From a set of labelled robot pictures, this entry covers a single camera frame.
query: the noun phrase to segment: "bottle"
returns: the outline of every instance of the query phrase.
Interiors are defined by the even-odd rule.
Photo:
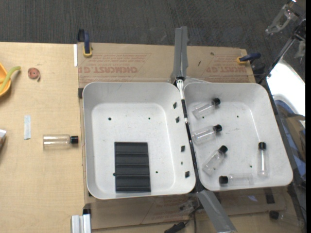
[[[253,185],[254,177],[251,173],[236,173],[219,177],[220,185]]]
[[[78,136],[70,136],[69,134],[45,134],[43,135],[43,148],[69,148],[71,144],[79,143]]]
[[[219,124],[215,126],[208,126],[203,129],[194,131],[191,137],[194,143],[202,144],[203,142],[211,140],[216,136],[216,133],[220,132],[221,130],[223,130],[223,128]]]
[[[200,119],[210,112],[212,112],[217,105],[220,104],[219,99],[212,99],[209,103],[201,103],[195,106],[194,110],[192,111],[193,115],[196,119]]]
[[[269,212],[270,219],[277,221],[279,224],[289,224],[302,229],[305,226],[305,221],[302,218],[297,218],[296,215],[289,214],[288,212]]]
[[[264,142],[258,144],[257,174],[261,178],[268,177],[268,153]]]
[[[228,151],[228,148],[222,145],[218,150],[214,151],[212,156],[207,159],[203,164],[203,171],[207,175],[212,175],[214,170],[223,162],[225,158],[225,153]]]

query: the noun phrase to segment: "wooden table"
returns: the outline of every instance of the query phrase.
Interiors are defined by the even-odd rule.
[[[72,215],[85,205],[82,146],[43,150],[43,134],[81,137],[78,70],[73,45],[0,43],[0,62],[12,76],[10,91],[0,98],[0,129],[7,139],[0,150],[0,232],[69,233]],[[40,70],[40,81],[27,70]],[[24,140],[24,116],[31,116],[31,139]],[[288,209],[293,210],[290,198]],[[230,217],[239,232],[295,232],[271,222],[267,213]],[[198,217],[198,232],[215,232]],[[97,230],[96,232],[163,232],[172,223]],[[193,232],[193,221],[183,232]]]

